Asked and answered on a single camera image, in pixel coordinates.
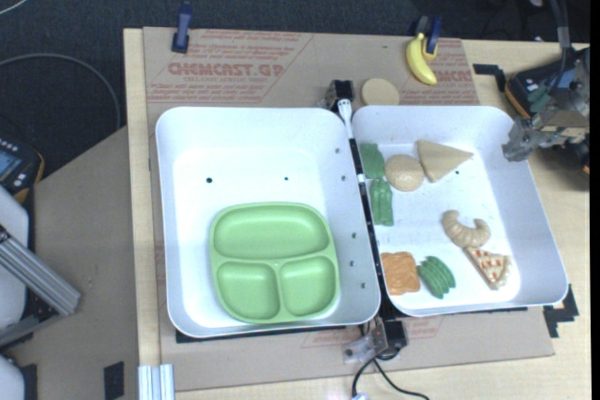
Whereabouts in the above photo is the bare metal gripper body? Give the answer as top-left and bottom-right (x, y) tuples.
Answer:
(538, 47), (591, 142)

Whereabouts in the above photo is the white plastic tray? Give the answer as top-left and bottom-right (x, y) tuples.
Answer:
(350, 103), (570, 319)
(154, 105), (383, 339)

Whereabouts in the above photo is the beige triangular bread wedge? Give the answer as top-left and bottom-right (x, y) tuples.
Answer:
(415, 138), (475, 184)

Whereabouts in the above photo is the beige croissant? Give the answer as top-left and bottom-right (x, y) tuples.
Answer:
(441, 209), (493, 249)

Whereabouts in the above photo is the round beige bread bun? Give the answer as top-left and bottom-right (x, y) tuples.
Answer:
(383, 153), (426, 193)

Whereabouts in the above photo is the yellow banana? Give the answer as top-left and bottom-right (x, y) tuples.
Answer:
(405, 32), (439, 86)

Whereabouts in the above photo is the pie slice with red lattice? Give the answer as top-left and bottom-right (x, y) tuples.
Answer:
(463, 245), (513, 291)

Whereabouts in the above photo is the round beige biscuit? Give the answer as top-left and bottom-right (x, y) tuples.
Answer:
(360, 77), (401, 108)

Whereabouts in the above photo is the thin black and white rod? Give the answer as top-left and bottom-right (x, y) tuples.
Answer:
(337, 99), (391, 325)

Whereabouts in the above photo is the orange square toast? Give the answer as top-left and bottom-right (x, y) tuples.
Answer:
(380, 250), (422, 297)

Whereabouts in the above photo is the brown cardboard board red print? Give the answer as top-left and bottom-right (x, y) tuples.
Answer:
(142, 26), (557, 393)

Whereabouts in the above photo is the green divided plate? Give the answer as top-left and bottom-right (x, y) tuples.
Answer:
(208, 200), (341, 325)

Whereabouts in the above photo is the black cylinder on white bracket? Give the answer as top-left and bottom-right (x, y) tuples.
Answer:
(560, 138), (590, 164)

